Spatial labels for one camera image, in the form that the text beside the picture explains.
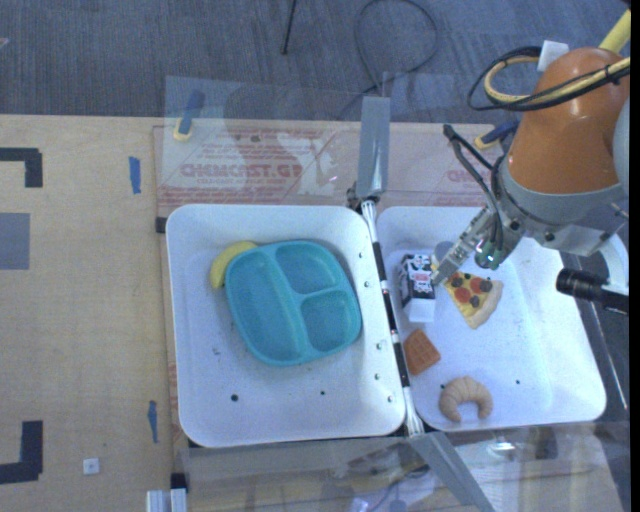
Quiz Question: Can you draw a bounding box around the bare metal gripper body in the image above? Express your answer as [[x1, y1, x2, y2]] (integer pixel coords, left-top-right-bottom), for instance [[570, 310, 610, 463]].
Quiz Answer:
[[451, 206, 629, 262]]

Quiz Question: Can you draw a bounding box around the pizza slice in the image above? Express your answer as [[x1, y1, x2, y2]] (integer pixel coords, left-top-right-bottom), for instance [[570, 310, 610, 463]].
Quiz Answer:
[[443, 270, 505, 330]]

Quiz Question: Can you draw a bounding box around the black and white milk carton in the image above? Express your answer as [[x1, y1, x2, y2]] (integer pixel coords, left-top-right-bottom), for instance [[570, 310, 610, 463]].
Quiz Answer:
[[397, 252, 438, 324]]

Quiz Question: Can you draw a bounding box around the orange waffle biscuit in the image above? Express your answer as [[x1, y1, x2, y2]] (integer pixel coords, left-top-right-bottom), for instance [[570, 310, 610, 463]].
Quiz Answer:
[[402, 328, 443, 377]]

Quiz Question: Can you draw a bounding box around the white plastic tray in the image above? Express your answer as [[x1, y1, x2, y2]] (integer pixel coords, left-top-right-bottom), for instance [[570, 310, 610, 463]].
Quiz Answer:
[[374, 205, 608, 433], [164, 203, 407, 449]]

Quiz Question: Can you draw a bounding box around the tan croissant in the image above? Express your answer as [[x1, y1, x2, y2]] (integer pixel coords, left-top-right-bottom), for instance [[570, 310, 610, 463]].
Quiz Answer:
[[438, 375, 495, 424]]

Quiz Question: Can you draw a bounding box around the blue divided plate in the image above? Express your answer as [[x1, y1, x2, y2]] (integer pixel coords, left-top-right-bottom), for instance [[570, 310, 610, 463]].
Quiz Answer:
[[224, 239, 364, 368]]

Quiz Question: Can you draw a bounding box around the brown cardboard board, red print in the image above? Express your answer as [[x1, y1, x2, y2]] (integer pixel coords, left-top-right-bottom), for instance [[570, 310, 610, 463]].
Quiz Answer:
[[152, 123, 507, 451]]

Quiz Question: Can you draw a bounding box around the yellow banana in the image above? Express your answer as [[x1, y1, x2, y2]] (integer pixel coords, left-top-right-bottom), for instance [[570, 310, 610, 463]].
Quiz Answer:
[[209, 240, 259, 290]]

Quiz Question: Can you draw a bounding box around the black cylinder on white bracket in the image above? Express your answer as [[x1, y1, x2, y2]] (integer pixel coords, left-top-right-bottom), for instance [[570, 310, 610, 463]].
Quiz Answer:
[[555, 233, 631, 314]]

